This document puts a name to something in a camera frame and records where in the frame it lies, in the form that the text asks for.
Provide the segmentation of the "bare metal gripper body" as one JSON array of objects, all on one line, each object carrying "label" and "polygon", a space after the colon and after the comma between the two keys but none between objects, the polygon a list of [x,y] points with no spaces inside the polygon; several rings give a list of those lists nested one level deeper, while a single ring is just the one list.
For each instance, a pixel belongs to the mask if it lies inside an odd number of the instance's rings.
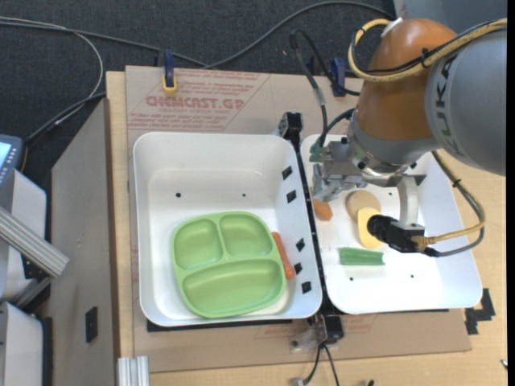
[{"label": "bare metal gripper body", "polygon": [[360,145],[330,142],[320,163],[321,189],[349,189],[366,183],[386,184],[395,175],[403,175],[408,166],[385,162]]}]

